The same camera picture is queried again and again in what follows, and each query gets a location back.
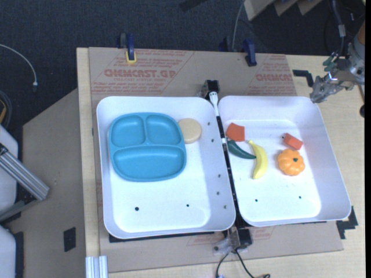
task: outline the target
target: pumpkin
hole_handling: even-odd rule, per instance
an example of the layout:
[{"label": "pumpkin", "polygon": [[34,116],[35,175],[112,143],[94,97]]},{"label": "pumpkin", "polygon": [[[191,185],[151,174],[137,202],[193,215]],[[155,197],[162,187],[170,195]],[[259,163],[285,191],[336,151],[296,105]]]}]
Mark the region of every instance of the pumpkin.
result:
[{"label": "pumpkin", "polygon": [[295,176],[305,169],[303,157],[299,154],[299,151],[294,151],[289,148],[278,155],[277,161],[278,167],[286,175]]}]

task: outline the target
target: blue divided plate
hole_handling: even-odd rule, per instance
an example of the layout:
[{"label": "blue divided plate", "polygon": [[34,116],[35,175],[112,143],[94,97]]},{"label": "blue divided plate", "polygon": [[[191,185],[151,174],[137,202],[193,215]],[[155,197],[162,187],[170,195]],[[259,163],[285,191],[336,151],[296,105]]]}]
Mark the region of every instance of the blue divided plate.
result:
[{"label": "blue divided plate", "polygon": [[186,146],[179,125],[165,114],[122,115],[112,122],[108,141],[112,165],[126,180],[167,180],[186,166]]}]

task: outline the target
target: yellow banana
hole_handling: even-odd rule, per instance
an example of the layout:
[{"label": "yellow banana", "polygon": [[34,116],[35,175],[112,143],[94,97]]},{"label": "yellow banana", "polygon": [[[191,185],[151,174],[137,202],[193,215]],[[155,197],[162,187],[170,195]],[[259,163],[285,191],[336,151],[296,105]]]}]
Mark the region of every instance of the yellow banana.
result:
[{"label": "yellow banana", "polygon": [[256,155],[256,164],[253,172],[253,179],[258,179],[264,175],[268,168],[268,158],[267,153],[264,148],[255,144],[252,140],[248,141],[251,144],[254,154]]}]

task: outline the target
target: beige disc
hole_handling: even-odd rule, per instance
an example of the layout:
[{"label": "beige disc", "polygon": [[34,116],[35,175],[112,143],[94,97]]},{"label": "beige disc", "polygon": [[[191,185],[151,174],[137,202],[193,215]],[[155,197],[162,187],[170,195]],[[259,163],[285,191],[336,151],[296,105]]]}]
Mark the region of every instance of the beige disc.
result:
[{"label": "beige disc", "polygon": [[184,143],[190,144],[198,140],[201,136],[201,125],[195,119],[185,118],[178,122],[183,134]]}]

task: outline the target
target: green vegetable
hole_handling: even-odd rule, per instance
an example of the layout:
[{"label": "green vegetable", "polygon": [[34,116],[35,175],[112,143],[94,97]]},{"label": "green vegetable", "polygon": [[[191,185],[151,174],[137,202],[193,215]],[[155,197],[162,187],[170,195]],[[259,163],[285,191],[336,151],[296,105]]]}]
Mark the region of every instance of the green vegetable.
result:
[{"label": "green vegetable", "polygon": [[235,156],[238,156],[239,158],[256,159],[256,156],[241,149],[234,140],[227,140],[227,145],[229,152],[233,153]]}]

